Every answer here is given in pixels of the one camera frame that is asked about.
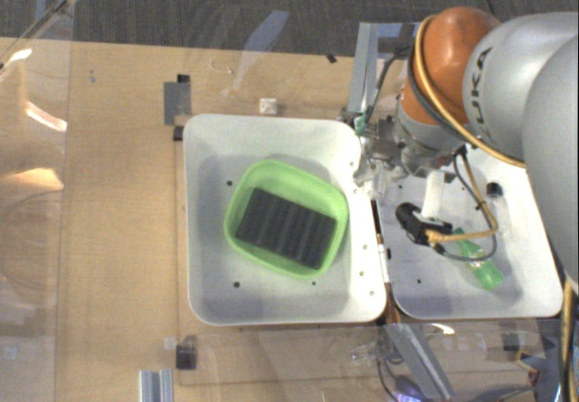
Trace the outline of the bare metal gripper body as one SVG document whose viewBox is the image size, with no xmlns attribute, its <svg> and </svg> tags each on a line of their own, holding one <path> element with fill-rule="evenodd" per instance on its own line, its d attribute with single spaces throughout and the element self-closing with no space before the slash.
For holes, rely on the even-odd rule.
<svg viewBox="0 0 579 402">
<path fill-rule="evenodd" d="M 403 157 L 408 138 L 395 116 L 387 116 L 372 124 L 366 137 L 365 153 L 371 161 L 381 164 L 387 171 L 409 172 Z"/>
</svg>

